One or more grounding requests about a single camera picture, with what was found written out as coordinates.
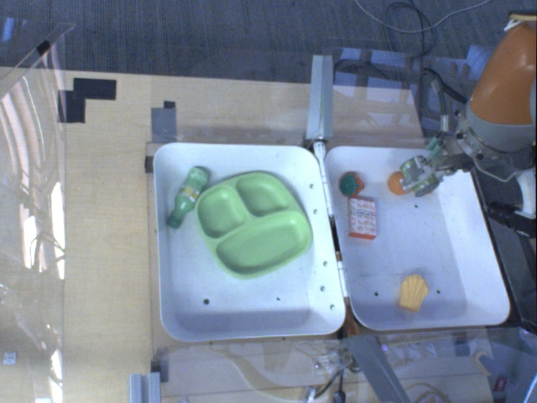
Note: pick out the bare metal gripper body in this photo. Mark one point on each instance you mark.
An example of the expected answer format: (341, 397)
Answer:
(478, 155)

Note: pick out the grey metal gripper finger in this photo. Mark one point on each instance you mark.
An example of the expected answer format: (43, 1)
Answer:
(411, 169)
(425, 183)

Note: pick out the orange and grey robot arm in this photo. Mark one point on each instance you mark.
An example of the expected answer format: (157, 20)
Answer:
(503, 82)

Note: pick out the orange ball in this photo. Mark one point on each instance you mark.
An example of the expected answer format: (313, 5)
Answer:
(395, 184)

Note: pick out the orange and green toy fruit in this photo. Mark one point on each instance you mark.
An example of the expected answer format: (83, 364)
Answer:
(350, 184)

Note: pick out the white plastic tray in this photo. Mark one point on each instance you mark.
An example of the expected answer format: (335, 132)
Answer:
(440, 246)
(251, 305)

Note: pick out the orange and white carton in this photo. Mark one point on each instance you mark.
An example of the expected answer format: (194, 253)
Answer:
(362, 218)

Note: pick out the yellow shell-shaped biscuit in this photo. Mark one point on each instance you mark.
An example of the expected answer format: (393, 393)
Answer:
(413, 293)

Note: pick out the green divided plate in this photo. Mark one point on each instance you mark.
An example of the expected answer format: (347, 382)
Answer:
(256, 242)

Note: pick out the green plastic bottle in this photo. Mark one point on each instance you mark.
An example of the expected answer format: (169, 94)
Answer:
(186, 195)

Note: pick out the black cylinder on white bracket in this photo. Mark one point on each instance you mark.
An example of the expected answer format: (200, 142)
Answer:
(509, 218)

